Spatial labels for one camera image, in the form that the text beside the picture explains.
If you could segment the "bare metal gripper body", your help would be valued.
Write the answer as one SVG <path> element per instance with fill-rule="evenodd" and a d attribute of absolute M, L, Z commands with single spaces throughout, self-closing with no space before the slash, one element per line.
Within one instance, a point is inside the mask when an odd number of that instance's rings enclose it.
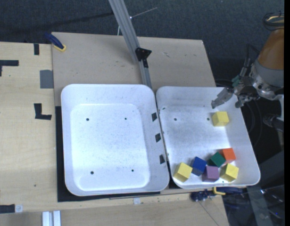
<path fill-rule="evenodd" d="M 240 101 L 250 101 L 259 98 L 279 100 L 284 95 L 284 87 L 268 84 L 260 76 L 237 76 L 233 79 L 233 91 Z"/>

